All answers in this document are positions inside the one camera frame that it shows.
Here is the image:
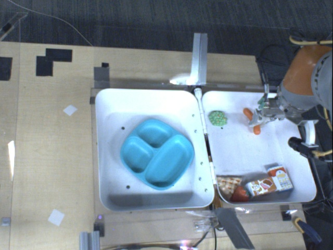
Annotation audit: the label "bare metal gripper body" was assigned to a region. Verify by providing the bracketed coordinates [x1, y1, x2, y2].
[256, 93, 290, 122]

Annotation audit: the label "orange carrot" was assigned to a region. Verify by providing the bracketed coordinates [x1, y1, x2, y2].
[242, 107, 262, 136]

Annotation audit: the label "white plastic tray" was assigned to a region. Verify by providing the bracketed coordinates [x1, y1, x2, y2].
[94, 87, 215, 212]
[201, 90, 318, 205]

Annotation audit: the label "green grapes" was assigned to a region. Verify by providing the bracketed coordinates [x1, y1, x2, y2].
[208, 109, 229, 127]

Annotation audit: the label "orange and white carton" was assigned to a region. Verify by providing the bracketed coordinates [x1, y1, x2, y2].
[265, 165, 294, 193]

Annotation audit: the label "white and brown carton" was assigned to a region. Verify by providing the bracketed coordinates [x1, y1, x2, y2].
[244, 177, 277, 198]

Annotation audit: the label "pizza slice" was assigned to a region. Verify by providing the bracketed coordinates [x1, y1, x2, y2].
[216, 175, 243, 201]

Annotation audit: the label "red strawberry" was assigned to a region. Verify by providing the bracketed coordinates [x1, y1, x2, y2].
[230, 186, 251, 203]

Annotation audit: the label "blue divided plate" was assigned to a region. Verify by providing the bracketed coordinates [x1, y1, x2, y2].
[120, 118, 196, 191]

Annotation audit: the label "black cylinder on white bracket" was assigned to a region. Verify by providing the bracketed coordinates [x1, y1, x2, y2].
[287, 119, 319, 158]

